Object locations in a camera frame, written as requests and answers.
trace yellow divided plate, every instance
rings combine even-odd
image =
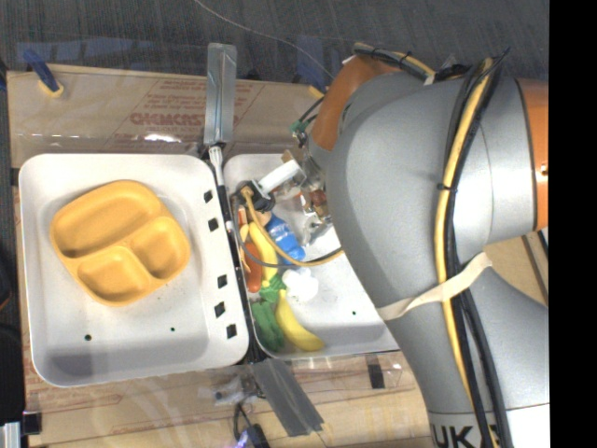
[[[138,301],[187,266],[190,243],[147,186],[118,180],[83,194],[51,221],[56,253],[98,302]]]

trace beige strap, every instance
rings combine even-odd
[[[377,309],[377,312],[382,320],[388,321],[401,317],[419,305],[429,302],[447,301],[466,288],[469,288],[480,274],[491,265],[492,262],[487,257],[487,254],[481,252],[468,262],[461,273],[456,274],[452,279],[448,279],[446,282],[430,288],[418,297],[410,297],[403,301],[391,303],[381,309]]]

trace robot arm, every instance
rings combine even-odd
[[[457,188],[438,186],[465,84],[462,77],[425,84],[374,58],[354,57],[330,87],[307,141],[304,166],[316,168],[344,252],[378,309],[445,279],[437,269],[442,190],[457,191],[451,227],[458,267],[486,244],[548,224],[546,83],[496,80],[469,136]],[[466,294],[485,342],[468,346],[468,378],[445,306],[429,303],[386,320],[421,387],[436,445],[480,447],[491,437],[492,446],[549,446],[547,307],[491,267]],[[471,341],[472,322],[465,322]],[[460,342],[466,342],[462,332]],[[482,375],[488,357],[507,419],[501,430],[496,394]]]

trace white tray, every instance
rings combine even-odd
[[[49,223],[65,204],[117,179],[153,189],[186,232],[192,255],[167,286],[130,305],[108,307],[62,265]],[[243,305],[215,181],[204,162],[186,155],[44,154],[21,167],[20,191],[32,359],[48,383],[202,371],[244,356]],[[210,230],[210,219],[218,229]],[[220,316],[216,306],[224,308]]]
[[[244,180],[257,179],[282,164],[282,155],[247,154],[231,158],[224,166],[224,178],[229,192],[234,192]],[[273,208],[276,216],[284,219],[296,235],[300,234],[307,217],[300,202],[278,202]],[[306,260],[324,256],[339,246],[334,229],[305,247]],[[281,352],[272,353],[262,347],[271,357],[296,359],[305,357],[347,356],[397,350],[391,332],[378,315],[373,302],[359,282],[346,258],[340,256],[331,262],[311,268],[319,281],[319,291],[314,299],[294,304],[298,321],[319,336],[325,343],[318,352],[303,352],[290,343]]]

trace dark gray floor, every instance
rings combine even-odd
[[[14,69],[32,48],[51,63],[204,75],[207,44],[221,42],[237,47],[239,77],[321,86],[356,41],[412,51],[435,68],[510,48],[505,74],[548,80],[549,0],[0,0],[0,58]],[[3,94],[0,162],[0,256],[14,283]],[[18,313],[13,298],[0,324],[18,328]],[[9,345],[0,344],[3,375],[20,371]],[[0,424],[19,411],[20,389],[0,376]]]

